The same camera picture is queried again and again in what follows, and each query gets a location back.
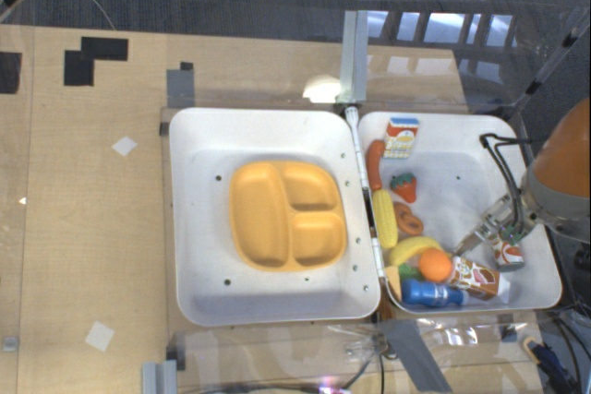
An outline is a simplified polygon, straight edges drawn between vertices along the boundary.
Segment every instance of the toy food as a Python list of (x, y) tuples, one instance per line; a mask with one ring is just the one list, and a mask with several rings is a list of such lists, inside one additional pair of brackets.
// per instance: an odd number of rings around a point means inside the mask
[(398, 228), (411, 236), (419, 236), (423, 233), (423, 222), (413, 214), (413, 211), (402, 202), (394, 202), (394, 215)]
[(390, 189), (397, 196), (412, 204), (416, 201), (416, 177), (412, 173), (404, 173), (393, 176), (390, 181)]
[(525, 266), (524, 255), (519, 245), (511, 246), (497, 235), (490, 242), (490, 247), (499, 271), (515, 271)]
[(453, 266), (447, 253), (429, 248), (420, 256), (418, 270), (428, 281), (444, 282), (452, 274)]
[(420, 255), (429, 248), (442, 249), (440, 244), (429, 236), (412, 236), (406, 238), (399, 242), (390, 252), (390, 264), (400, 266), (411, 257)]
[(419, 282), (406, 280), (402, 284), (403, 302), (406, 304), (422, 304), (427, 307), (444, 307), (447, 304), (465, 304), (467, 294), (435, 282)]
[(505, 304), (509, 300), (510, 283), (495, 269), (487, 268), (464, 259), (449, 257), (444, 252), (424, 252), (418, 266), (425, 279), (444, 282), (454, 289), (461, 289), (477, 299), (487, 301), (498, 296)]
[(373, 193), (373, 214), (376, 218), (378, 240), (384, 249), (394, 248), (398, 243), (398, 227), (390, 194), (385, 189)]
[(418, 120), (392, 117), (388, 122), (384, 142), (384, 158), (408, 158), (415, 143)]
[(369, 188), (372, 191), (381, 189), (380, 159), (384, 153), (385, 145), (380, 139), (374, 140), (369, 145), (366, 155), (366, 167), (368, 168)]
[(398, 268), (395, 266), (389, 266), (385, 270), (386, 277), (388, 278), (388, 284), (390, 285), (390, 289), (394, 294), (394, 297), (397, 301), (403, 300), (402, 289), (400, 286), (400, 274), (398, 272)]

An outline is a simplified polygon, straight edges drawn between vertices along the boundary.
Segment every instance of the white tray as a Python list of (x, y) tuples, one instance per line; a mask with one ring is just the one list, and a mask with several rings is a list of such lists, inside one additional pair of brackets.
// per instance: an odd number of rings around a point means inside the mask
[[(425, 224), (425, 235), (437, 239), (451, 251), (478, 223), (479, 216), (507, 193), (501, 172), (478, 137), (496, 133), (514, 137), (513, 130), (501, 119), (483, 115), (436, 113), (369, 113), (359, 123), (364, 151), (375, 139), (383, 139), (391, 117), (413, 117), (419, 121), (418, 133), (409, 158), (381, 160), (380, 177), (390, 189), (393, 175), (411, 172), (416, 176), (416, 202), (410, 207)], [(503, 156), (519, 185), (525, 171), (519, 147), (503, 147)], [(392, 200), (403, 202), (391, 192)], [(561, 298), (561, 278), (549, 246), (546, 232), (537, 226), (521, 243), (525, 267), (505, 274), (512, 289), (508, 304), (492, 300), (485, 304), (458, 308), (432, 309), (419, 305), (400, 306), (416, 314), (449, 312), (488, 312), (548, 308)], [(483, 245), (465, 255), (475, 262), (494, 268), (491, 252)]]
[[(380, 299), (355, 150), (333, 113), (185, 109), (170, 125), (177, 299), (203, 326), (362, 318)], [(261, 160), (301, 160), (335, 179), (347, 247), (326, 268), (254, 269), (232, 239), (228, 189), (234, 172)]]

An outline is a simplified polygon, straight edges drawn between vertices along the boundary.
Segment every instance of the small carton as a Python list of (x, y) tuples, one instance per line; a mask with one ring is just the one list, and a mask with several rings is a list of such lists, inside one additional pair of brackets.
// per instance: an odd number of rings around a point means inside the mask
[(499, 297), (505, 304), (509, 299), (509, 282), (496, 270), (480, 266), (462, 257), (453, 257), (453, 273), (448, 284), (487, 301)]
[(384, 158), (408, 158), (418, 132), (418, 120), (415, 118), (391, 118), (384, 144)]

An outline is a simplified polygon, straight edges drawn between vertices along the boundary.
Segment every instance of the black square marker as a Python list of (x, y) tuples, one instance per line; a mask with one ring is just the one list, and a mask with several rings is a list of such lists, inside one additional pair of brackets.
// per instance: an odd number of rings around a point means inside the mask
[(94, 86), (94, 61), (84, 59), (80, 51), (66, 51), (64, 58), (65, 86)]
[(129, 41), (118, 38), (82, 37), (82, 59), (127, 61)]
[(21, 53), (0, 52), (0, 94), (17, 93), (21, 62)]

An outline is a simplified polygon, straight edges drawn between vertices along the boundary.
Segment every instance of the toy strawberry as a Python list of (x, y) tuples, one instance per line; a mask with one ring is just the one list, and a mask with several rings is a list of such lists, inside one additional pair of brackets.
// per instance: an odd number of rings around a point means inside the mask
[(406, 202), (412, 204), (416, 200), (416, 178), (412, 173), (404, 173), (393, 176), (390, 181), (390, 189), (394, 194), (402, 197)]

